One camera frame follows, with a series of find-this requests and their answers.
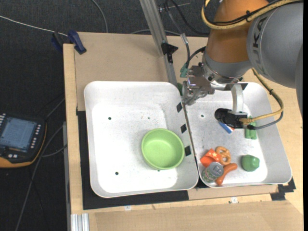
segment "green plastic bowl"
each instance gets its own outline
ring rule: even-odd
[[[148,165],[158,170],[179,166],[185,155],[182,140],[164,128],[147,132],[142,139],[141,150]]]

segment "tin can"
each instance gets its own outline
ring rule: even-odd
[[[213,162],[202,171],[201,177],[207,183],[212,183],[218,177],[222,176],[223,172],[223,166],[218,162]]]

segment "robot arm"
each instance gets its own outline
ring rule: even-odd
[[[202,63],[187,72],[183,102],[191,105],[215,90],[230,90],[248,69],[281,85],[296,88],[302,112],[303,0],[221,0]],[[218,120],[226,117],[222,109]],[[242,117],[235,120],[233,127]]]

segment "toy pretzel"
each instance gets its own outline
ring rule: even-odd
[[[215,152],[221,155],[220,163],[222,165],[228,165],[231,162],[231,155],[227,148],[218,146]]]

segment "yellow cable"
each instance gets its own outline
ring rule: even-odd
[[[244,20],[241,20],[237,23],[234,23],[234,24],[230,24],[230,25],[215,25],[215,24],[212,24],[210,23],[207,18],[205,17],[205,8],[207,7],[208,3],[210,2],[211,0],[205,0],[205,6],[202,8],[201,10],[201,17],[202,17],[202,20],[203,22],[210,28],[212,29],[230,29],[230,28],[234,28],[234,27],[237,27],[237,26],[241,26],[241,25],[244,25],[248,22],[251,22],[253,21],[255,18],[257,18],[258,16],[262,15],[262,14],[265,14],[266,12],[270,11],[270,10],[273,10],[275,8],[278,8],[280,6],[283,6],[285,4],[288,4],[288,3],[292,3],[292,2],[295,2],[295,1],[302,1],[302,0],[280,0],[280,1],[277,1],[269,6],[266,6],[264,7],[263,9],[259,10],[258,12],[256,12],[255,14],[247,17],[246,19]]]
[[[273,112],[273,113],[266,114],[266,115],[260,115],[260,116],[257,116],[255,118],[240,118],[239,121],[243,122],[245,125],[248,125],[249,123],[260,120],[260,119],[264,119],[264,118],[268,118],[268,117],[271,117],[271,116],[278,115],[283,111],[283,108],[284,108],[283,102],[282,102],[281,98],[277,95],[277,93],[268,86],[268,84],[264,81],[264,79],[261,77],[261,75],[254,68],[252,68],[252,71],[254,72],[254,74],[258,78],[258,80],[261,82],[261,84],[269,91],[270,95],[272,95],[276,99],[276,101],[280,105],[280,110]]]

